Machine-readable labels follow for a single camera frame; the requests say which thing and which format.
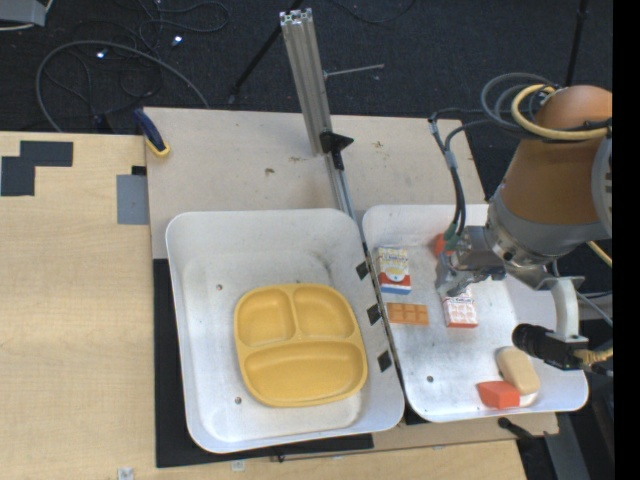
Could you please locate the yellow divided plate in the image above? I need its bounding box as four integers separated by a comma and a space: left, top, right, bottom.
232, 282, 370, 409

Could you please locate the pale wood board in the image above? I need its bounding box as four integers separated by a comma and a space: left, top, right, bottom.
143, 106, 560, 465

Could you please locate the orange biscuit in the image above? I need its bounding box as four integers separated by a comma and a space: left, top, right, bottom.
385, 301, 431, 327

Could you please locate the beige bread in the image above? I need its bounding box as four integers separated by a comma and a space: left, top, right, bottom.
495, 345, 543, 409

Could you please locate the white red and blue carton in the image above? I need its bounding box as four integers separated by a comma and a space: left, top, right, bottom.
375, 245, 413, 296

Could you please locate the white plastic tray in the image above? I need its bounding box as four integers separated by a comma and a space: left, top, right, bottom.
360, 203, 591, 425
164, 207, 407, 456

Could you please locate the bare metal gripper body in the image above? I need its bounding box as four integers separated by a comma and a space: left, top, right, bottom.
439, 225, 551, 283

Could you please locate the pink and white carton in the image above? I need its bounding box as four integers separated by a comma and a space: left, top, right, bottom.
440, 287, 480, 330

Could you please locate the orange cube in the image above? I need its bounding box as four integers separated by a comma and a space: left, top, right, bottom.
475, 380, 522, 411

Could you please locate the black cylinder on white bracket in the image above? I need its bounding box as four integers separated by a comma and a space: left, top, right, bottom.
510, 266, 592, 372

